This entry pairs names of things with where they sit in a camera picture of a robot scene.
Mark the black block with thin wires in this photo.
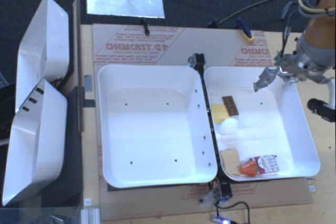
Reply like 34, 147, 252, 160
187, 52, 206, 69
217, 177, 234, 199

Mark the white egg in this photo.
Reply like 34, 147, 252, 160
219, 117, 239, 135

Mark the orange carrot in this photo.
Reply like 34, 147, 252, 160
239, 159, 258, 177

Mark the black cylinder on white bracket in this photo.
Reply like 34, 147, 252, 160
307, 78, 336, 123

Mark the brown cardboard board, red print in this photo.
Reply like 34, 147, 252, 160
91, 24, 314, 221

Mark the brown chocolate bar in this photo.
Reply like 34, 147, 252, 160
222, 95, 240, 116

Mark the white plastic tray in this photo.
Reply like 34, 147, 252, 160
97, 64, 219, 189
204, 66, 321, 183

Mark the thin black rod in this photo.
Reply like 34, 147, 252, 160
197, 65, 224, 182

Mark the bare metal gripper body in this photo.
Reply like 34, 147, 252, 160
277, 54, 323, 80

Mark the yellow cheese slice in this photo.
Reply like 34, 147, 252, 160
211, 103, 232, 124

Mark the red and white packet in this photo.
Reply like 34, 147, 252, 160
248, 154, 280, 175

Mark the tan bread slice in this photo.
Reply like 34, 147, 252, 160
219, 148, 242, 175

